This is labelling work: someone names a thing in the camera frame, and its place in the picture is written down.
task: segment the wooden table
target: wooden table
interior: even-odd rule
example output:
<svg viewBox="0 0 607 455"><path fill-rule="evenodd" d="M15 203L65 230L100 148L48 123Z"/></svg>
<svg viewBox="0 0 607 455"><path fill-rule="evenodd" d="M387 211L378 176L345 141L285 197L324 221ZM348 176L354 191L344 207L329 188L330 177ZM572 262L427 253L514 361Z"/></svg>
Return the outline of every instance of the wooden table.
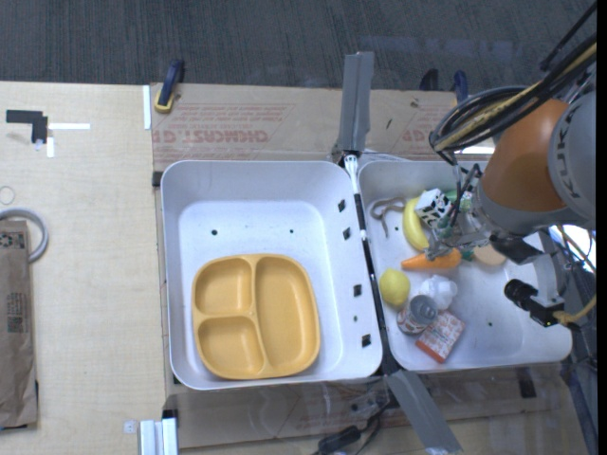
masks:
<svg viewBox="0 0 607 455"><path fill-rule="evenodd" d="M39 421L1 433L0 453L135 454L131 428L159 419L167 396L152 140L142 87L0 82L0 96L3 110L43 111L51 123L90 123L90 130L56 131L52 158L45 147L35 150L27 125L0 124L0 186L14 190L12 206L46 220L50 237L31 267ZM481 397L476 414L462 416L456 393L443 391L451 404L441 406L451 410L448 419L459 420L451 427L467 453L585 453L558 366L536 373L543 402L531 412L524 403L508 409L489 403L496 412L487 413ZM478 379L466 375L441 386L482 392ZM311 453L317 441L187 453ZM411 427L382 430L365 452L426 453Z"/></svg>

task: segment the brown paper bag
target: brown paper bag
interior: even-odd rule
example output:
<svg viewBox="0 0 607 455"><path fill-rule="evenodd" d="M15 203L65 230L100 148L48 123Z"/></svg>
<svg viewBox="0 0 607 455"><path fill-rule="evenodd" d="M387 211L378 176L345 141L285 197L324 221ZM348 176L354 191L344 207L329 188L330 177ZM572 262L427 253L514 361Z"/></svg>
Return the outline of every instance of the brown paper bag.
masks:
<svg viewBox="0 0 607 455"><path fill-rule="evenodd" d="M0 428L38 417L26 221L0 221Z"/></svg>

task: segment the can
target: can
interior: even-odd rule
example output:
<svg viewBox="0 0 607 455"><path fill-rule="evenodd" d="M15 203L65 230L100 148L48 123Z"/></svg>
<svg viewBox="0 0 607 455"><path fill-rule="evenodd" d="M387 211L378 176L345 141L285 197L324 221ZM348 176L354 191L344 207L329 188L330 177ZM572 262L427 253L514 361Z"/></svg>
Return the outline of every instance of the can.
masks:
<svg viewBox="0 0 607 455"><path fill-rule="evenodd" d="M436 302L428 295L416 295L396 316L398 328L405 334L423 332L438 317Z"/></svg>

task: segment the lemon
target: lemon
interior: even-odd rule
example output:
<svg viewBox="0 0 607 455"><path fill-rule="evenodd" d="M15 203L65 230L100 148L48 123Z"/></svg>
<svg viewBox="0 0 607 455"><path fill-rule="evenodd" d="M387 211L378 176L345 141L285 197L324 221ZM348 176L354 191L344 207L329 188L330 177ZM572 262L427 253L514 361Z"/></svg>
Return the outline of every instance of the lemon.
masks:
<svg viewBox="0 0 607 455"><path fill-rule="evenodd" d="M379 277L379 293L384 301L393 306L404 303L409 298L411 282L402 271L387 268Z"/></svg>

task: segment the orange carrot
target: orange carrot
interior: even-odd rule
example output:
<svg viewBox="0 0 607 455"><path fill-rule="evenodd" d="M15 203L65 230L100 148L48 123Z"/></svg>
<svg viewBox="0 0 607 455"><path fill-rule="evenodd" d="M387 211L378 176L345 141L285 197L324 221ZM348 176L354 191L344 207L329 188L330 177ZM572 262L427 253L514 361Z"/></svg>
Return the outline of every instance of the orange carrot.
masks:
<svg viewBox="0 0 607 455"><path fill-rule="evenodd" d="M403 269L454 268L462 261L462 253L456 247L444 256L437 256L432 261L426 258L426 253L420 253L408 260L400 262Z"/></svg>

